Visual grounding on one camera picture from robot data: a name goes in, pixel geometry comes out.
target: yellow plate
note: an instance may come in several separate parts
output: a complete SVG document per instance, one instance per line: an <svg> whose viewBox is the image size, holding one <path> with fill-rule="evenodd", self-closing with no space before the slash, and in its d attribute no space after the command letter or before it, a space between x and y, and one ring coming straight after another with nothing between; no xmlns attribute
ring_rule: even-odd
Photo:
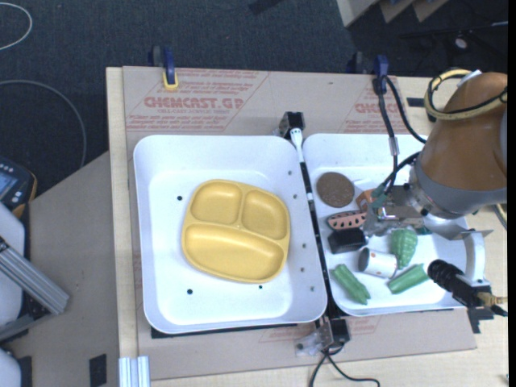
<svg viewBox="0 0 516 387"><path fill-rule="evenodd" d="M197 187L181 233L183 253L195 268L242 282L266 282L279 274L289 239L289 212L279 197L224 180Z"/></svg>

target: toy cucumber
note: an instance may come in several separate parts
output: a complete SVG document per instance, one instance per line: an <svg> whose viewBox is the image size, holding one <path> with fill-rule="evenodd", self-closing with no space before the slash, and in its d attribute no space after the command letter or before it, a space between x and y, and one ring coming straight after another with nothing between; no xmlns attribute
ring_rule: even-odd
<svg viewBox="0 0 516 387"><path fill-rule="evenodd" d="M422 264L417 264L414 267L407 269L402 275L391 280L387 286L391 293L402 293L416 285L422 284L428 279L429 277L422 267Z"/></svg>
<svg viewBox="0 0 516 387"><path fill-rule="evenodd" d="M368 299L371 298L368 289L356 279L345 264L338 265L332 273L337 282L344 287L350 298L360 304L367 305Z"/></svg>
<svg viewBox="0 0 516 387"><path fill-rule="evenodd" d="M397 267L402 269L406 267L414 253L418 244L418 236L411 229L396 229L390 234L390 251L397 258Z"/></svg>

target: brown cookie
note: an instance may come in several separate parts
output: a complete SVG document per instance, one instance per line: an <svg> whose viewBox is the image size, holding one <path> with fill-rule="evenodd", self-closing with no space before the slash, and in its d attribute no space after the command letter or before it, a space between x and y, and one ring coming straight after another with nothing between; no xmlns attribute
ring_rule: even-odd
<svg viewBox="0 0 516 387"><path fill-rule="evenodd" d="M317 194L334 208L349 205L355 196L355 186L342 173L327 172L317 181Z"/></svg>

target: blue clamp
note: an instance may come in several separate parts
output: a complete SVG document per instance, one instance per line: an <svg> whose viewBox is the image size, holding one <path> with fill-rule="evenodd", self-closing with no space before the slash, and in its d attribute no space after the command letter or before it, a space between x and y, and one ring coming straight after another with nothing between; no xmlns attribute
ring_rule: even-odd
<svg viewBox="0 0 516 387"><path fill-rule="evenodd" d="M385 79L382 79L382 77L387 76L387 71L389 70L389 61L387 60L387 57L384 55L378 55L375 57L373 70L377 75L378 81L380 82L381 92L384 94L387 92L387 83L385 82Z"/></svg>
<svg viewBox="0 0 516 387"><path fill-rule="evenodd" d="M172 49L168 46L153 46L148 53L148 63L150 66L163 68L163 85L166 90L174 90L178 87L177 72L174 67Z"/></svg>

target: dark gray floor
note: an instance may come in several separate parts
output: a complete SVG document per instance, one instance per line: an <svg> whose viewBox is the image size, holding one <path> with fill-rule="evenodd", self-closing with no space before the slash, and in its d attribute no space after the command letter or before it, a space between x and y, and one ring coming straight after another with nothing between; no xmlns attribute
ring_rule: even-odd
<svg viewBox="0 0 516 387"><path fill-rule="evenodd" d="M59 90L84 121L86 162L107 149L105 68L146 65L153 44L169 44L191 68L344 73L356 52L372 69L378 54L399 76L434 76L450 66L506 72L507 27L476 33L488 47L450 56L448 36L405 33L484 26L508 19L508 0L452 0L423 23L407 9L386 24L373 6L348 29L336 0L0 0L25 7L32 33L0 51L0 81L26 79ZM0 47L27 27L0 6ZM32 170L42 193L81 163L81 127L47 89L0 86L0 155Z"/></svg>

